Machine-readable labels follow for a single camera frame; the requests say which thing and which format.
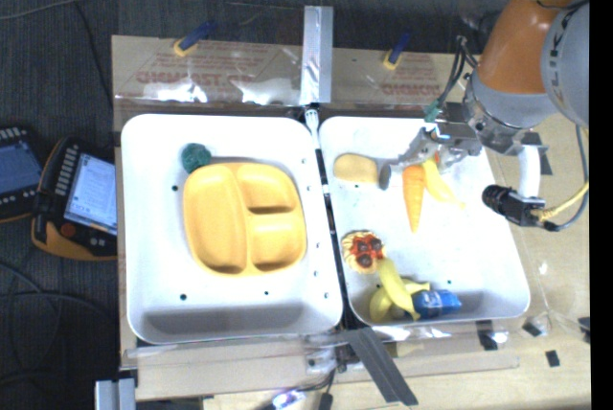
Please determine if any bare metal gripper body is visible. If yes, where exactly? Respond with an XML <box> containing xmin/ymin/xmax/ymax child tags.
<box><xmin>432</xmin><ymin>102</ymin><xmax>526</xmax><ymax>160</ymax></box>

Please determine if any small yellow banana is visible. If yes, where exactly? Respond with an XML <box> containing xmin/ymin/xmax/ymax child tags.
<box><xmin>421</xmin><ymin>157</ymin><xmax>466</xmax><ymax>211</ymax></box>

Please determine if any orange carrot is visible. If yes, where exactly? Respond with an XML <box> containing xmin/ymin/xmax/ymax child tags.
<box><xmin>401</xmin><ymin>163</ymin><xmax>427</xmax><ymax>235</ymax></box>

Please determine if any tan bread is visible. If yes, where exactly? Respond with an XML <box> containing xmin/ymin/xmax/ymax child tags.
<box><xmin>332</xmin><ymin>151</ymin><xmax>380</xmax><ymax>185</ymax></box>

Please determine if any white plastic tray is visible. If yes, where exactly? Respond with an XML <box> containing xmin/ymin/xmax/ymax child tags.
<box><xmin>120</xmin><ymin>112</ymin><xmax>345</xmax><ymax>346</ymax></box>
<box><xmin>317</xmin><ymin>115</ymin><xmax>532</xmax><ymax>329</ymax></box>

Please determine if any pizza slice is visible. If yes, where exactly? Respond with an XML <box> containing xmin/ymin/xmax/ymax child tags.
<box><xmin>340</xmin><ymin>230</ymin><xmax>387</xmax><ymax>276</ymax></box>

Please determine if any blue can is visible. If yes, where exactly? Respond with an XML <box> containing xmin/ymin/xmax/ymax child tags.
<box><xmin>411</xmin><ymin>288</ymin><xmax>464</xmax><ymax>320</ymax></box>

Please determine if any yellow divided plate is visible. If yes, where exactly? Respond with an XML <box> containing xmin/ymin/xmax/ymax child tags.
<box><xmin>182</xmin><ymin>161</ymin><xmax>308</xmax><ymax>277</ymax></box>

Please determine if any green broccoli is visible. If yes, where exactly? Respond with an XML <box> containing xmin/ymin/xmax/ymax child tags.
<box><xmin>180</xmin><ymin>142</ymin><xmax>213</xmax><ymax>174</ymax></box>

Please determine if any brown cardboard board red print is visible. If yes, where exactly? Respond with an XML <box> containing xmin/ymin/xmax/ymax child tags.
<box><xmin>110</xmin><ymin>34</ymin><xmax>552</xmax><ymax>402</ymax></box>

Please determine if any black cylinder on white bracket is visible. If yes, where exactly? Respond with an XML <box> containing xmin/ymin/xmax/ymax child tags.
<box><xmin>481</xmin><ymin>143</ymin><xmax>550</xmax><ymax>228</ymax></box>

